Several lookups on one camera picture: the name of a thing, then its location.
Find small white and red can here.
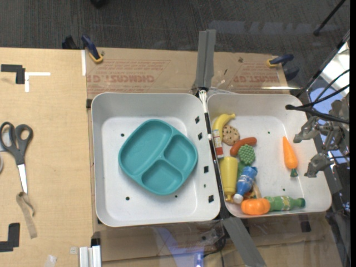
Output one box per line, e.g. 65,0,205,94
212,128,225,159

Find red sausage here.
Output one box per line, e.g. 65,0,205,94
230,137,258,157

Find orange pumpkin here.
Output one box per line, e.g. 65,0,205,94
240,197,271,216

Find beige tape strip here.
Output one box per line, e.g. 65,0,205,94
16,191,38,239

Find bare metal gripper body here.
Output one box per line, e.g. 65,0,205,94
319,120,349,161

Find orange carrot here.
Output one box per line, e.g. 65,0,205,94
282,136,299,177

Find green broccoli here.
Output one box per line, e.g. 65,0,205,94
236,144,256,179

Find teal divided plate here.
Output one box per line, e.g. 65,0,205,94
117,118,199,196

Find brown chocolate chip biscuit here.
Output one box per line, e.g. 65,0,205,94
221,124,240,146

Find brown cardboard board red print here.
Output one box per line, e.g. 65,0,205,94
85,47,344,267

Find yellow bottle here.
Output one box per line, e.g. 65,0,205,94
219,156,239,202

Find green bottle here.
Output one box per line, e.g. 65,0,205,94
264,195,306,212

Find blue bottle white cap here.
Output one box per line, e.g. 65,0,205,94
233,166,258,204

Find white plastic tray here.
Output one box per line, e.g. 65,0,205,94
206,93,333,219
91,92,221,228

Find yellow banana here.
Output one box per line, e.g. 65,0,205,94
211,113,236,137

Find slice of pizza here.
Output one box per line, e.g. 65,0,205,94
244,182,262,200

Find grey handled scissors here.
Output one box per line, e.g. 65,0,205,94
0,121,34,195

